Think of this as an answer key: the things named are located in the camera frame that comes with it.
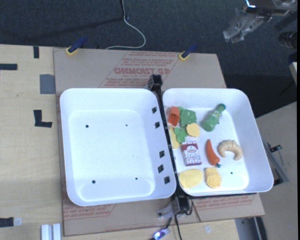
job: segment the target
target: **blue and yellow clip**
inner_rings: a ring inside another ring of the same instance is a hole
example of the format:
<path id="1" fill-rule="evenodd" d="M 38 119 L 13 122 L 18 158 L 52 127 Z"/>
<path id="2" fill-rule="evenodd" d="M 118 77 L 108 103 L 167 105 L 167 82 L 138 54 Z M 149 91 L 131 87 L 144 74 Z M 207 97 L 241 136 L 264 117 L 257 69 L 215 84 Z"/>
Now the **blue and yellow clip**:
<path id="1" fill-rule="evenodd" d="M 187 50 L 181 52 L 179 54 L 179 59 L 181 61 L 185 61 L 189 57 L 190 53 L 197 48 L 197 46 L 198 45 L 195 43 L 194 45 L 191 45 Z"/>
<path id="2" fill-rule="evenodd" d="M 69 56 L 76 54 L 78 51 L 78 48 L 81 48 L 87 41 L 88 41 L 88 38 L 86 38 L 86 37 L 80 38 L 72 46 L 65 49 L 66 54 Z"/>

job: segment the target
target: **cardboard sheet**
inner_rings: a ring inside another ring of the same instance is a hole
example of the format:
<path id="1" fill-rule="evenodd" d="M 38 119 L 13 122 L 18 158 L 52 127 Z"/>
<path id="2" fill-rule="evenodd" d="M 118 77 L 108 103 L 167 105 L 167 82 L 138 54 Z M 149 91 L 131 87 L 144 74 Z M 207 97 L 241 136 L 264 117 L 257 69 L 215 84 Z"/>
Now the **cardboard sheet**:
<path id="1" fill-rule="evenodd" d="M 156 210 L 164 208 L 169 198 L 110 205 L 80 207 L 67 194 L 64 173 L 59 98 L 69 88 L 143 88 L 150 75 L 160 74 L 162 90 L 169 88 L 226 88 L 215 54 L 192 53 L 186 61 L 176 52 L 79 49 L 68 56 L 55 48 L 54 71 L 62 181 L 64 235 L 81 235 L 164 226 Z M 264 214 L 259 195 L 210 197 L 194 200 L 195 211 L 182 216 L 179 223 L 196 223 Z"/>

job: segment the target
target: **dark floor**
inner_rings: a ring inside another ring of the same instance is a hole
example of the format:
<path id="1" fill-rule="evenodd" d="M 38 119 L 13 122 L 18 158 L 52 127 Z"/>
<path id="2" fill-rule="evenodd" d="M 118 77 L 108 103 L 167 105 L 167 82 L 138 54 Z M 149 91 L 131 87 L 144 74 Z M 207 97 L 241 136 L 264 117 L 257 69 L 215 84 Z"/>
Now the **dark floor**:
<path id="1" fill-rule="evenodd" d="M 227 87 L 250 98 L 255 117 L 297 100 L 280 33 L 297 31 L 297 13 L 275 16 L 240 43 L 225 43 L 235 8 L 244 0 L 124 0 L 129 22 L 146 36 L 140 50 L 217 54 Z M 0 0 L 0 44 L 68 47 L 82 36 L 85 48 L 139 46 L 141 35 L 123 22 L 120 0 Z"/>

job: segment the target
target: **wooden table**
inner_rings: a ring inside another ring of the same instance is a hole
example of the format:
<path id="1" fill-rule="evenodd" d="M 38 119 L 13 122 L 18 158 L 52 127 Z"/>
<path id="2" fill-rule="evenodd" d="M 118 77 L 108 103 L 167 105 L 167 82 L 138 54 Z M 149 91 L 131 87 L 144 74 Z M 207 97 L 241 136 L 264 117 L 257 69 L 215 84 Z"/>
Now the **wooden table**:
<path id="1" fill-rule="evenodd" d="M 17 70 L 0 71 L 0 218 L 21 218 L 22 225 L 0 228 L 0 240 L 39 239 L 42 224 L 62 225 L 60 165 L 55 94 L 40 94 L 39 76 L 54 75 L 53 48 L 0 44 L 0 64 Z M 52 127 L 34 127 L 33 110 Z M 207 232 L 204 226 L 212 231 Z M 63 239 L 150 239 L 160 228 L 62 237 Z M 176 226 L 164 239 L 177 240 Z M 238 240 L 235 221 L 180 225 L 186 239 Z"/>

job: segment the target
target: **toy bottle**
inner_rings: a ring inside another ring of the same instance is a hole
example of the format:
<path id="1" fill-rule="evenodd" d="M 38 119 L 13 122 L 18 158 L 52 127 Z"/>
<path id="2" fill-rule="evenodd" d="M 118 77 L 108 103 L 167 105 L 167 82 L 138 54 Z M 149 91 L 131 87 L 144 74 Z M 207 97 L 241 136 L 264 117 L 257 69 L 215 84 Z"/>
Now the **toy bottle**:
<path id="1" fill-rule="evenodd" d="M 210 115 L 203 121 L 202 127 L 204 130 L 207 132 L 211 132 L 214 130 L 215 125 L 219 123 L 221 117 L 222 117 L 222 112 L 225 110 L 225 105 L 224 104 L 219 104 L 215 110 L 213 110 Z"/>

